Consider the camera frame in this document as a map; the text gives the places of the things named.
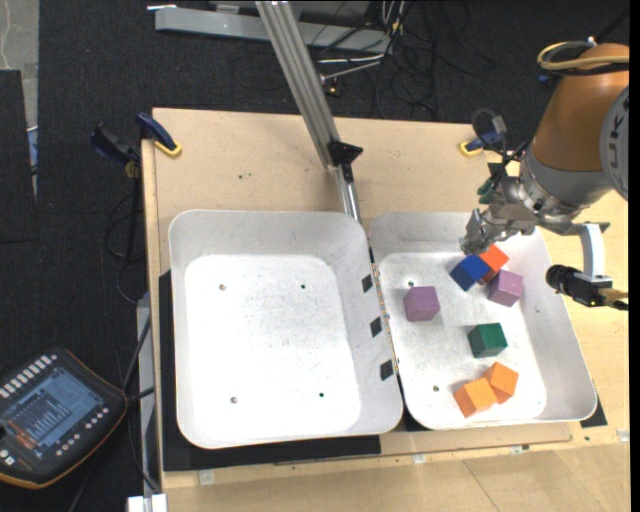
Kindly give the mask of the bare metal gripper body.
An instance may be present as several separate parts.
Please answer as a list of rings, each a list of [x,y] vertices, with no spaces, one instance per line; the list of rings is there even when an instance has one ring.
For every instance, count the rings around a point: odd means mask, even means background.
[[[482,212],[486,224],[512,224],[523,236],[531,235],[539,218],[529,208],[519,193],[520,181],[515,177],[503,177],[497,184],[491,178],[480,188],[480,203],[486,208]]]

